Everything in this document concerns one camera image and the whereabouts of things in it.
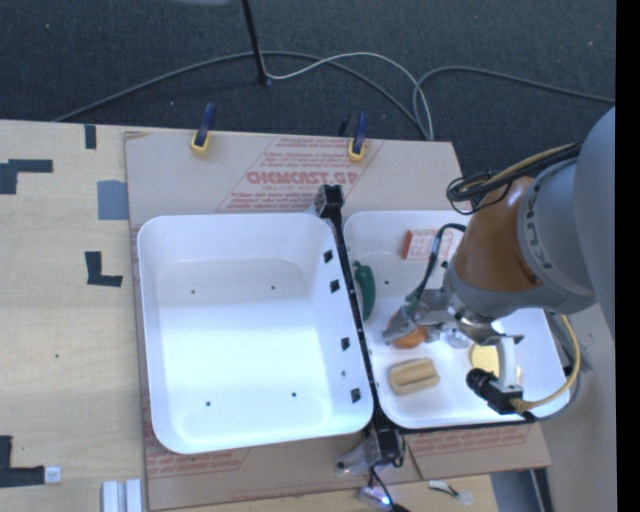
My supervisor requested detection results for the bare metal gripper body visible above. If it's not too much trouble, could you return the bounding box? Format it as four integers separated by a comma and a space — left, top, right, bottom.
413, 288, 495, 350

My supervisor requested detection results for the orange round toy food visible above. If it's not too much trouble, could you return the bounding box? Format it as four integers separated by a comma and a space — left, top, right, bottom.
392, 325, 429, 350

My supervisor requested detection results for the thin black rod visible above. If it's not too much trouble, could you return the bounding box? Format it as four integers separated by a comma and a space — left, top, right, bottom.
327, 212, 396, 436

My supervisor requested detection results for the green pepper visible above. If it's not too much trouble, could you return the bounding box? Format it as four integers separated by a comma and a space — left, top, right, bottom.
352, 260, 377, 322

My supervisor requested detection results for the beige bread bun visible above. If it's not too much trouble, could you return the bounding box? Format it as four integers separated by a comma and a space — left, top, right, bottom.
388, 357, 442, 397

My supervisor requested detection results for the yellow round disc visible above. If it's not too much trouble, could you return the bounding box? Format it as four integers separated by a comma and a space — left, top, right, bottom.
468, 343, 522, 379

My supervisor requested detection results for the red and white packet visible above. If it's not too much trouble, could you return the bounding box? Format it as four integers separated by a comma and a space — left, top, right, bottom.
401, 228, 456, 262

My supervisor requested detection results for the white plastic tray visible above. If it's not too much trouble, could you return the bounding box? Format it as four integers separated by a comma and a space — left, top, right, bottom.
343, 209, 572, 430
136, 212, 375, 455

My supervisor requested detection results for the brown cardboard board red print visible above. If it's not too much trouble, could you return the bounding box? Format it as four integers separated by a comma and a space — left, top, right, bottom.
123, 130, 553, 512

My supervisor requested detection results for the black cylinder on white bracket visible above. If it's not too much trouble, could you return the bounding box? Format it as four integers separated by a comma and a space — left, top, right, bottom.
465, 334, 526, 416

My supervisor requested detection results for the black block with thin wires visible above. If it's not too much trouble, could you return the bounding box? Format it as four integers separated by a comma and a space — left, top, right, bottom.
373, 423, 406, 465
316, 183, 346, 219

